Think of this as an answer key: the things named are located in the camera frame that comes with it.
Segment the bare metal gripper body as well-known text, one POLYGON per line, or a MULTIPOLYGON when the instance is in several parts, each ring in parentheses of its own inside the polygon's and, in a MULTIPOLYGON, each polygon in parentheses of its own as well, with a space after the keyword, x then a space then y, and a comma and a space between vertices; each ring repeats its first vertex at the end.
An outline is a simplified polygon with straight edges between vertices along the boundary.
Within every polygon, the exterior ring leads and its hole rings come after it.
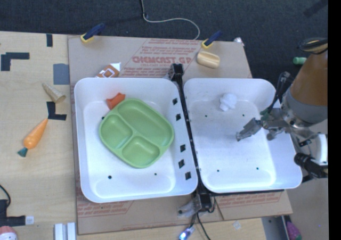
POLYGON ((291 109, 268 107, 260 115, 262 127, 269 131, 266 135, 268 140, 274 140, 282 132, 302 139, 313 139, 318 136, 309 129, 313 124, 300 119, 291 109))

